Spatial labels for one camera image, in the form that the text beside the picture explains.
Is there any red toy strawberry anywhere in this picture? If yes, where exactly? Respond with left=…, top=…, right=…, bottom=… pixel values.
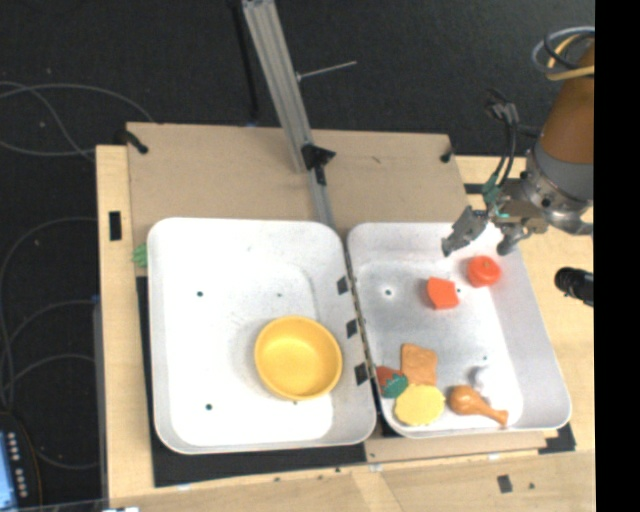
left=375, top=365, right=409, bottom=400

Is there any red toy tomato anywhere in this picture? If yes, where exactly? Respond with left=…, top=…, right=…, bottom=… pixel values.
left=466, top=254, right=503, bottom=289

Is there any brown toy toast slice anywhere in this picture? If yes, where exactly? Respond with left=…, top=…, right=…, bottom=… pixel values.
left=399, top=342, right=439, bottom=388

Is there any yellow bowl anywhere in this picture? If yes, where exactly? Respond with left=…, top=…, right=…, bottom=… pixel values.
left=253, top=314, right=345, bottom=403

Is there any yellow round biscuit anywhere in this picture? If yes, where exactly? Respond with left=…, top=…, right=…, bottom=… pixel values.
left=393, top=383, right=447, bottom=428

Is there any brown cardboard board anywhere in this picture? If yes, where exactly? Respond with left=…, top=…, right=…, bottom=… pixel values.
left=124, top=121, right=560, bottom=464

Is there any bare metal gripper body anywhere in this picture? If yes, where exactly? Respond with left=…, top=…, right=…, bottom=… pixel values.
left=491, top=170, right=595, bottom=235

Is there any orange toy wedge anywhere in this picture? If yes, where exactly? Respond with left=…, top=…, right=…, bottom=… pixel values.
left=425, top=276, right=461, bottom=312

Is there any white plastic tray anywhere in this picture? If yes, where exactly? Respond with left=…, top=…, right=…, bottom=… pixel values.
left=345, top=221, right=573, bottom=441
left=146, top=216, right=378, bottom=456

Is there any brown toy chicken drumstick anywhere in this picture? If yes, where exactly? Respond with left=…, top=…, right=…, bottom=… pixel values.
left=446, top=384, right=510, bottom=428

